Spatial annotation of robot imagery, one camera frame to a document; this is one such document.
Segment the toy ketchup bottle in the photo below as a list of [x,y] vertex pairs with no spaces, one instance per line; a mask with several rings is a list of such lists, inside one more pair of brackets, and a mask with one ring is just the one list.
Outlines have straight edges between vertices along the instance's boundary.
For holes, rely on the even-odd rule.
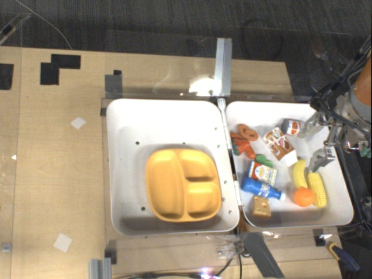
[[253,193],[262,198],[276,198],[280,201],[285,200],[285,193],[276,190],[267,183],[254,180],[250,177],[245,177],[242,182],[242,189],[245,192]]

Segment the orange ball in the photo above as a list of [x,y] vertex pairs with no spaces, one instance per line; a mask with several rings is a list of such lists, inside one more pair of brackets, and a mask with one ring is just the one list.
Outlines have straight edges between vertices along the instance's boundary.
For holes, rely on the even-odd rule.
[[296,205],[299,205],[300,207],[308,207],[314,202],[315,195],[310,189],[300,187],[294,193],[293,199]]

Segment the black tape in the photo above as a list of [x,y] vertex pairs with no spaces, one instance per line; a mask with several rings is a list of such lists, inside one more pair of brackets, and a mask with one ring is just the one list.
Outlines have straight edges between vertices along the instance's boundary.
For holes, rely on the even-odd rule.
[[52,68],[80,69],[81,56],[52,54]]
[[0,90],[10,90],[13,84],[13,64],[0,64]]
[[115,249],[105,249],[105,258],[111,258],[111,264],[117,263],[117,254]]
[[59,69],[53,68],[51,63],[41,63],[41,85],[59,85]]
[[107,113],[107,108],[101,108],[100,116],[101,117],[106,117],[106,113]]
[[13,27],[11,25],[6,25],[3,30],[1,30],[5,36],[7,36],[10,32],[12,32]]
[[326,245],[326,239],[324,238],[324,232],[322,228],[313,230],[315,245],[317,247],[324,247]]

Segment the metal bracket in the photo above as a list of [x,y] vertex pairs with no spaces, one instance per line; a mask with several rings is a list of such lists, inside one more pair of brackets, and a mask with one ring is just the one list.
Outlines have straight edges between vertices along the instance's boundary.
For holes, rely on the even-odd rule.
[[117,98],[123,93],[123,76],[120,70],[114,70],[114,74],[105,75],[106,98]]
[[313,135],[323,129],[324,114],[320,112],[314,113],[305,123],[305,127],[298,133],[299,138],[305,138],[307,135]]
[[309,171],[316,172],[319,167],[326,166],[333,160],[335,160],[335,156],[332,155],[331,149],[319,149],[314,152],[312,158],[310,159]]
[[111,258],[91,259],[89,262],[89,279],[111,279]]
[[240,239],[231,241],[227,245],[216,246],[216,250],[217,258],[219,260],[231,259],[232,257],[234,257],[234,255],[245,252],[244,245]]
[[284,278],[260,232],[244,232],[239,237],[264,278]]
[[339,146],[344,136],[344,126],[342,124],[336,124],[331,127],[330,133],[327,139],[324,141],[325,146]]
[[233,44],[231,38],[218,38],[214,80],[217,82],[213,96],[230,96],[231,94],[231,60]]

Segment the wooden table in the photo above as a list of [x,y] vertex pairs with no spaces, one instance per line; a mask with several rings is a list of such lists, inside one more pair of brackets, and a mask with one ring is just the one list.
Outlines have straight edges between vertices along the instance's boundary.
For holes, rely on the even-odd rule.
[[[60,69],[59,86],[40,85],[40,63],[50,62],[52,53],[81,55],[81,69]],[[0,253],[0,277],[88,278],[88,262],[102,259],[106,246],[100,117],[105,75],[121,70],[125,92],[147,93],[155,85],[183,92],[191,78],[213,74],[214,59],[0,47],[0,63],[15,64],[13,88],[0,91],[0,157],[17,155],[6,170],[0,166],[0,173],[9,175],[0,174],[0,242],[13,243],[11,253]],[[232,62],[232,91],[292,92],[285,64],[241,60]],[[70,124],[77,117],[87,122],[79,130]],[[60,233],[72,239],[66,253],[53,247]],[[327,233],[339,243],[334,228]],[[282,234],[292,238],[273,240],[273,255],[287,278],[341,277],[327,250],[314,246],[311,231]],[[307,242],[298,247],[301,235]],[[140,261],[141,241],[120,243],[137,251],[141,271],[147,263]],[[184,257],[195,259],[191,253]],[[217,260],[213,266],[224,263]],[[251,259],[243,263],[244,278],[261,278]],[[238,278],[239,267],[232,265],[224,278]]]

